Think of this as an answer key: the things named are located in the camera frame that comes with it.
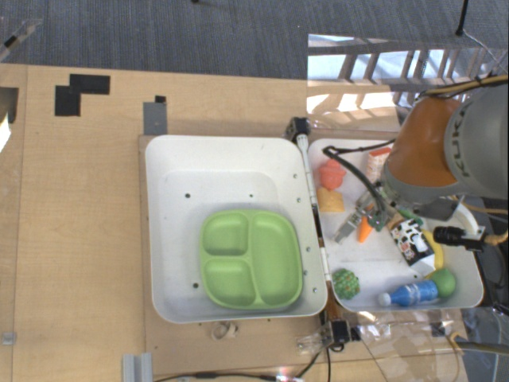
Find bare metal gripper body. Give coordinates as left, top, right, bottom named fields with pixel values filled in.
left=356, top=187, right=399, bottom=231

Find yellow biscuit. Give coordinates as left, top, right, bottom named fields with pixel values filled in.
left=316, top=187, right=346, bottom=215

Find orange-red toy fruit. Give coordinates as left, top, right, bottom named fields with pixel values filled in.
left=317, top=158, right=347, bottom=192

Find orange and white carton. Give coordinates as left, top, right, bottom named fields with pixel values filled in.
left=366, top=146, right=394, bottom=183

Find green divided plate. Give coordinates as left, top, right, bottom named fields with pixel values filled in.
left=198, top=209, right=305, bottom=310

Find green toy pear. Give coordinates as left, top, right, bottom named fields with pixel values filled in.
left=430, top=267, right=457, bottom=298

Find black cylinder on white bracket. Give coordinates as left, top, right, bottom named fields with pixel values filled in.
left=432, top=203, right=487, bottom=253

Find green grapes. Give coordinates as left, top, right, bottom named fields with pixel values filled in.
left=331, top=267, right=362, bottom=301

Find black and white cow-print carton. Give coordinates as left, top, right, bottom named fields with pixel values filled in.
left=389, top=217, right=437, bottom=279

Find yellow banana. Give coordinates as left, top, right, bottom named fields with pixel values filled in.
left=421, top=228, right=445, bottom=271

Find blue bottle with white cap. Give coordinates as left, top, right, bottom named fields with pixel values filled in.
left=377, top=279, right=440, bottom=308

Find black block with thin wires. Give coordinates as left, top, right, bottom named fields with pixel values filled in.
left=289, top=116, right=312, bottom=138
left=330, top=319, right=352, bottom=353

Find orange carrot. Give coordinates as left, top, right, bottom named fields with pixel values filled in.
left=356, top=214, right=375, bottom=244

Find white plastic tray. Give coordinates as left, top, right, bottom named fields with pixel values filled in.
left=308, top=138, right=485, bottom=314
left=144, top=134, right=329, bottom=325

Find green toy vegetable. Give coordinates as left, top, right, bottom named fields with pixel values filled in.
left=398, top=209, right=424, bottom=225

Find thin black and white rod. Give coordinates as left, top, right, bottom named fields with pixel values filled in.
left=296, top=132, right=332, bottom=283

